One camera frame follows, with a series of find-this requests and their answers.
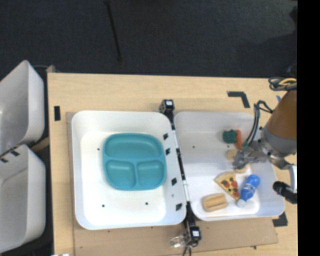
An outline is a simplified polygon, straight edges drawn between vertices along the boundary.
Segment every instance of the bottle cap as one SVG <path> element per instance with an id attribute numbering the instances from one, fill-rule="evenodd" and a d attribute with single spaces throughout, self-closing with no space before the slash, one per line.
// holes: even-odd
<path id="1" fill-rule="evenodd" d="M 243 199 L 239 199 L 237 202 L 236 202 L 236 205 L 239 206 L 239 207 L 245 207 L 247 204 L 247 202 Z"/>

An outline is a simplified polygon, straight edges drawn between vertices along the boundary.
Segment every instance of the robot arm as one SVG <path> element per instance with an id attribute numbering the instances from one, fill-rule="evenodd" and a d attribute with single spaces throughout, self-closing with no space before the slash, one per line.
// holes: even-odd
<path id="1" fill-rule="evenodd" d="M 297 152 L 297 80 L 295 78 L 271 78 L 273 91 L 287 91 L 277 107 L 272 110 L 259 100 L 254 105 L 254 123 L 250 135 L 238 150 L 233 167 L 242 169 L 246 164 L 270 161 L 281 170 L 289 170 L 290 185 L 277 181 L 273 189 L 291 203 L 297 203 L 297 166 L 285 157 Z M 271 113 L 267 124 L 261 129 L 260 138 L 254 140 L 260 118 L 260 110 Z"/>

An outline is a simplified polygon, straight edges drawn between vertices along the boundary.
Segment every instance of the toy pizza slice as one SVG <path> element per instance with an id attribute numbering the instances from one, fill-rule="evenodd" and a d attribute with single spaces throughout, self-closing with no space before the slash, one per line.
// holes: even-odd
<path id="1" fill-rule="evenodd" d="M 240 198 L 236 173 L 234 171 L 226 171 L 216 177 L 214 181 L 235 200 Z"/>

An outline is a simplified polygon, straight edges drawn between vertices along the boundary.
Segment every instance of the blue plate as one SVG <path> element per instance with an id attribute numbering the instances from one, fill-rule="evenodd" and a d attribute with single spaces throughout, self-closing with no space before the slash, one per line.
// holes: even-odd
<path id="1" fill-rule="evenodd" d="M 151 190 L 167 176 L 164 149 L 154 136 L 117 133 L 103 145 L 103 167 L 107 181 L 118 190 Z"/>

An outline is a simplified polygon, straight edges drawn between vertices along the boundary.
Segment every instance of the blue bottle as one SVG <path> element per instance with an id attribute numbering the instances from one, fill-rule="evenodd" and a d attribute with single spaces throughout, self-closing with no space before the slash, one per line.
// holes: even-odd
<path id="1" fill-rule="evenodd" d="M 237 206 L 244 207 L 247 204 L 247 200 L 252 198 L 256 192 L 257 186 L 260 184 L 260 178 L 257 175 L 251 174 L 241 190 L 240 199 L 236 202 Z"/>

